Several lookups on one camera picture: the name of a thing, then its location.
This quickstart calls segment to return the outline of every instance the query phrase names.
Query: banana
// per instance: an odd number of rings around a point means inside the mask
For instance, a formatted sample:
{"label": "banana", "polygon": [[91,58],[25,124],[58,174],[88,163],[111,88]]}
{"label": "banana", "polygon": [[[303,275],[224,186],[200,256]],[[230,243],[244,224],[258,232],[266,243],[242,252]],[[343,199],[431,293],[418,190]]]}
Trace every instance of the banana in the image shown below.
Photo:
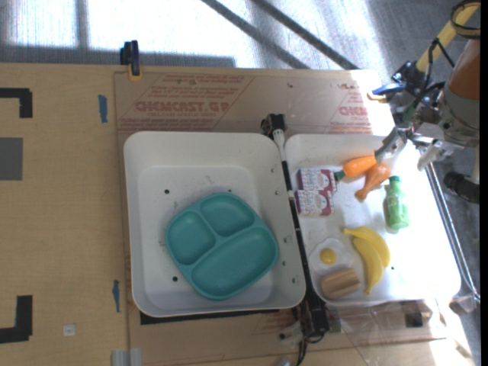
{"label": "banana", "polygon": [[376,233],[376,231],[372,230],[372,228],[368,226],[358,226],[356,228],[344,228],[342,232],[353,235],[354,237],[358,237],[359,239],[366,240],[373,244],[375,249],[380,254],[382,265],[384,267],[388,267],[390,264],[390,249],[388,248],[387,242],[384,241],[384,238]]}
{"label": "banana", "polygon": [[364,239],[354,238],[352,244],[361,254],[366,263],[366,287],[364,292],[369,294],[371,289],[383,276],[383,265],[381,264],[381,257],[376,248]]}

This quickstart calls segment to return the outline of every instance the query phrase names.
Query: egg yolk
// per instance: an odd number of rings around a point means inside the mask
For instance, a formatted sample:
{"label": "egg yolk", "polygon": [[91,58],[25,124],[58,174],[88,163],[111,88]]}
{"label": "egg yolk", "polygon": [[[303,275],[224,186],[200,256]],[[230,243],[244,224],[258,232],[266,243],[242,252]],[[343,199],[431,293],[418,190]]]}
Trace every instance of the egg yolk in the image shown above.
{"label": "egg yolk", "polygon": [[326,265],[331,265],[337,259],[337,255],[330,248],[325,248],[320,252],[320,260]]}

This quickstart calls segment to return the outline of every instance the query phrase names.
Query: white tray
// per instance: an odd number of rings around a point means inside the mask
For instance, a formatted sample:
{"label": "white tray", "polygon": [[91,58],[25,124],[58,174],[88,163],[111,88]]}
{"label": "white tray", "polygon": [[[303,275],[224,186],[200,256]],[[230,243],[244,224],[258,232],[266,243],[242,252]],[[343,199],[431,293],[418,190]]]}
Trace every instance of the white tray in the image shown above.
{"label": "white tray", "polygon": [[[124,145],[130,222],[132,292],[155,316],[291,308],[305,294],[281,160],[257,133],[139,132]],[[263,278],[228,300],[202,297],[166,250],[165,227],[209,194],[231,191],[273,232],[278,261]]]}
{"label": "white tray", "polygon": [[[297,134],[285,144],[292,185],[297,188],[299,168],[322,166],[338,171],[347,160],[373,154],[382,145],[384,137],[364,134]],[[406,193],[410,226],[393,233],[388,230],[383,202],[384,187],[369,193],[364,202],[354,193],[363,187],[364,176],[342,179],[332,196],[335,213],[327,217],[300,217],[300,228],[307,256],[326,238],[337,238],[345,243],[346,254],[354,259],[352,267],[358,273],[361,288],[336,300],[328,300],[320,289],[321,274],[311,267],[315,292],[327,303],[337,307],[367,306],[391,300],[418,300],[430,297],[453,297],[460,289],[461,277],[449,245],[427,174],[416,165],[419,152],[411,144],[393,159],[386,161],[391,175],[401,177]],[[341,229],[369,226],[387,241],[391,252],[390,266],[385,268],[380,282],[370,295],[364,293],[364,267],[351,243],[351,236]]]}

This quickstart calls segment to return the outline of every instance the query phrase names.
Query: teal divided plate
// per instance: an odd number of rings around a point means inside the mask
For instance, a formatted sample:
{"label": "teal divided plate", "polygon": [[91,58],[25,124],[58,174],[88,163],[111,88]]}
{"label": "teal divided plate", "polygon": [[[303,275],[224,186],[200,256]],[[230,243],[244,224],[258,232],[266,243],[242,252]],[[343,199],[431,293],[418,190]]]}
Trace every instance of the teal divided plate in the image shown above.
{"label": "teal divided plate", "polygon": [[278,244],[259,215],[230,193],[212,194],[175,216],[165,232],[173,262],[202,296],[226,300],[262,278]]}

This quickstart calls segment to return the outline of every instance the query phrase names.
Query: metal floor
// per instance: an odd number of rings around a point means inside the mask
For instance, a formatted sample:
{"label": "metal floor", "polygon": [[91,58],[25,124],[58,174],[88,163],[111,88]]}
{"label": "metal floor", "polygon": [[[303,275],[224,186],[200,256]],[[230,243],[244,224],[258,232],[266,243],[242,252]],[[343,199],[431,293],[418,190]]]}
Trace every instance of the metal floor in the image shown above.
{"label": "metal floor", "polygon": [[[124,42],[136,39],[144,65],[375,69],[389,83],[423,54],[460,1],[0,0],[0,62],[117,65]],[[465,43],[455,37],[446,47],[454,61]],[[433,82],[450,71],[439,57]],[[435,170],[441,181],[450,170],[470,175],[473,164],[466,149]],[[480,207],[446,190],[444,198],[479,292]],[[481,364],[480,305],[462,322]]]}

